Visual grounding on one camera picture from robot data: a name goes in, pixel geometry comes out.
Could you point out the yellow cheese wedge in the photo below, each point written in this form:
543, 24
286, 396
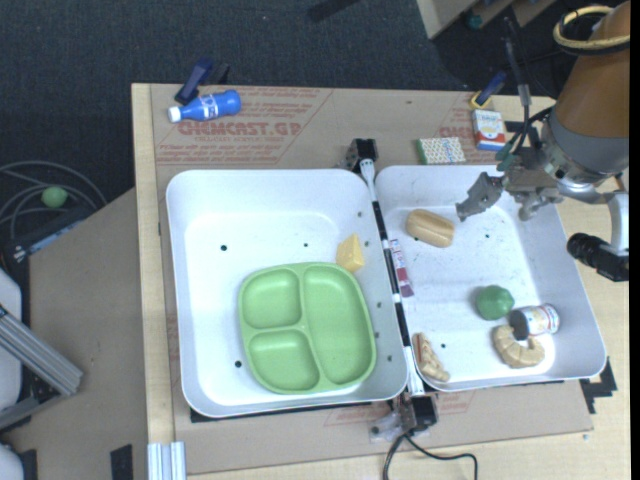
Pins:
351, 254

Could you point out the green round fruit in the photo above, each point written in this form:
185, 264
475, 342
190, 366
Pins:
494, 302

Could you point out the red and white packet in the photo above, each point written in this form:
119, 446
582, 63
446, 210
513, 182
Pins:
401, 268

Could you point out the green ball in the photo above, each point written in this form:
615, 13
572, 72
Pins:
54, 196

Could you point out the black cylinder on white bracket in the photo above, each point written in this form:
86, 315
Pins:
597, 253

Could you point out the tan hot dog bun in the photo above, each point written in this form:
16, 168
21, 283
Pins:
430, 228

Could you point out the tan pizza slice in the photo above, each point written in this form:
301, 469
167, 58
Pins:
431, 360

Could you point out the white plastic tray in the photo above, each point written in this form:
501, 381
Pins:
450, 278
260, 228

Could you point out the green patterned carton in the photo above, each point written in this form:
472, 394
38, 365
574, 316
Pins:
441, 150

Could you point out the thin black and white rod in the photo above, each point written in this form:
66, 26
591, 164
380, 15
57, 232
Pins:
386, 248

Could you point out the tan croissant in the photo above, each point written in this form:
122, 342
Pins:
517, 353

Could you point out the small white can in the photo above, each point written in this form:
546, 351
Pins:
537, 319

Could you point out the white and orange carton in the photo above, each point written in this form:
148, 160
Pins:
488, 129

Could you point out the green divided plate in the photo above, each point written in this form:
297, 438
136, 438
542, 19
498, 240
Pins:
307, 328

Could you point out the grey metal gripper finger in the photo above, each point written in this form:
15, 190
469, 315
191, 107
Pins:
535, 205
477, 198

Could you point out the blue bottle white cap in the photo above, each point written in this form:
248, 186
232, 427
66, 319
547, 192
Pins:
210, 105

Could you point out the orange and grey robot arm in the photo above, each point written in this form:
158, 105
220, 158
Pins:
592, 93

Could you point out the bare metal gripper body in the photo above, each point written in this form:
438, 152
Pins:
532, 178

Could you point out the brown cardboard board red print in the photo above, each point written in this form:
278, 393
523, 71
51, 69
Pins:
310, 128

